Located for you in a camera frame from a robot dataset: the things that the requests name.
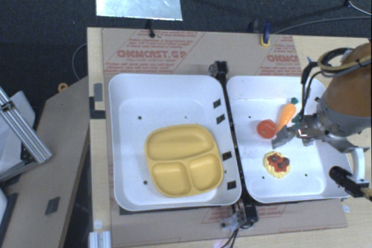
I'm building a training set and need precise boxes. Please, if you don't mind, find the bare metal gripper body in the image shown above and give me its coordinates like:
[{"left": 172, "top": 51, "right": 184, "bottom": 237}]
[{"left": 291, "top": 113, "right": 332, "bottom": 148}]

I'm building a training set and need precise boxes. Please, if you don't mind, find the orange carrot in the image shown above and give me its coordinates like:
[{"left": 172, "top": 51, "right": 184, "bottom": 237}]
[{"left": 276, "top": 96, "right": 299, "bottom": 133}]

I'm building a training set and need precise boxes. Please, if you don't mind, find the red tomato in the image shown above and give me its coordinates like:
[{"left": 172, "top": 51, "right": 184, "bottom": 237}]
[{"left": 256, "top": 119, "right": 278, "bottom": 140}]

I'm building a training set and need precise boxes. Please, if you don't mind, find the yellow pasta with red sauce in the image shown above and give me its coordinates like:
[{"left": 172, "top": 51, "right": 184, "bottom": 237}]
[{"left": 262, "top": 150, "right": 292, "bottom": 179}]

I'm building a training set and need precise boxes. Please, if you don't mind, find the thin black rod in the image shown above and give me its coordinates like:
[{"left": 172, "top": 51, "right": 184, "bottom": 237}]
[{"left": 217, "top": 74, "right": 254, "bottom": 207}]

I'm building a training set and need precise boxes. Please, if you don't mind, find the white plastic tray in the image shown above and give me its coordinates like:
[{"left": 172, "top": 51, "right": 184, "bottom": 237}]
[
  {"left": 226, "top": 75, "right": 353, "bottom": 204},
  {"left": 108, "top": 73, "right": 243, "bottom": 212}
]

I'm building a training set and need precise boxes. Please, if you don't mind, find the yellow divided plate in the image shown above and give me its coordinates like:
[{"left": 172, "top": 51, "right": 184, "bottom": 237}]
[{"left": 144, "top": 123, "right": 224, "bottom": 199}]

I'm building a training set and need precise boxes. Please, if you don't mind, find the brown cardboard board red print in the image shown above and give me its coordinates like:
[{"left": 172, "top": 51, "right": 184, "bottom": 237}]
[{"left": 101, "top": 27, "right": 349, "bottom": 238}]

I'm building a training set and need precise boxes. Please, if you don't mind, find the black cylinder on white bracket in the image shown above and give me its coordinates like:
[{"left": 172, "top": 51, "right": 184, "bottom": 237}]
[{"left": 328, "top": 145, "right": 371, "bottom": 199}]

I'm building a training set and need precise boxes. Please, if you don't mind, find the black block with thin wires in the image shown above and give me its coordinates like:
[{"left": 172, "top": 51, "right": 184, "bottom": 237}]
[
  {"left": 242, "top": 202, "right": 260, "bottom": 224},
  {"left": 208, "top": 60, "right": 230, "bottom": 77}
]

